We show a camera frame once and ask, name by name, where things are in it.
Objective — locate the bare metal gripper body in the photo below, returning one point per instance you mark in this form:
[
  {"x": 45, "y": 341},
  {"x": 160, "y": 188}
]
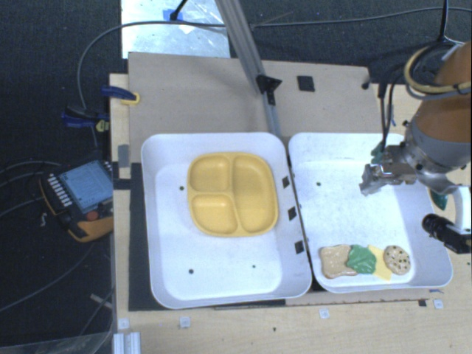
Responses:
[{"x": 403, "y": 168}]

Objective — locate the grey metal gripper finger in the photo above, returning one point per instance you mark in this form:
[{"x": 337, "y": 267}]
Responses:
[
  {"x": 370, "y": 186},
  {"x": 373, "y": 169}
]

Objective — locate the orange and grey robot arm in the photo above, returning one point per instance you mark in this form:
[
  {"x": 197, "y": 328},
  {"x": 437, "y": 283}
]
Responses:
[{"x": 448, "y": 98}]

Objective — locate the white plastic tray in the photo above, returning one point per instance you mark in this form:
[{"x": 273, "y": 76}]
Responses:
[
  {"x": 221, "y": 264},
  {"x": 350, "y": 216}
]

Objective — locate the green toy lettuce leaf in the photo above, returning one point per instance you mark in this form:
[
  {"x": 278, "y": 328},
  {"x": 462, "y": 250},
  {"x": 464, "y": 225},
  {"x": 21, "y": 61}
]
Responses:
[{"x": 362, "y": 260}]

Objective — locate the tan chocolate chip toy biscuit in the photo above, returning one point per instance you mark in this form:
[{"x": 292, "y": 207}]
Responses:
[{"x": 397, "y": 260}]

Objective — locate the yellow toy cheese slice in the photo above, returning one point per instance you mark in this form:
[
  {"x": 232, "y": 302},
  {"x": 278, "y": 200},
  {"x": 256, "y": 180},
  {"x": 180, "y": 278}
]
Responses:
[{"x": 380, "y": 268}]

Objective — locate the tan toy bread slice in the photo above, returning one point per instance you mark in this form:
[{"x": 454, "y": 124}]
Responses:
[{"x": 333, "y": 261}]

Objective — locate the yellow divided plate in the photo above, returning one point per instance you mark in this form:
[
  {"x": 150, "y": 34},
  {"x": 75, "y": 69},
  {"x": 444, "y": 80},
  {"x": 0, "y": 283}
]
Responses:
[{"x": 232, "y": 194}]

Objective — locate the brown cardboard board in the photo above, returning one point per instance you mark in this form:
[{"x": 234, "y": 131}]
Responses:
[{"x": 199, "y": 98}]

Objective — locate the black cylinder on white bracket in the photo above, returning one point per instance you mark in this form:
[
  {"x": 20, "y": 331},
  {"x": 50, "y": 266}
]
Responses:
[{"x": 444, "y": 231}]

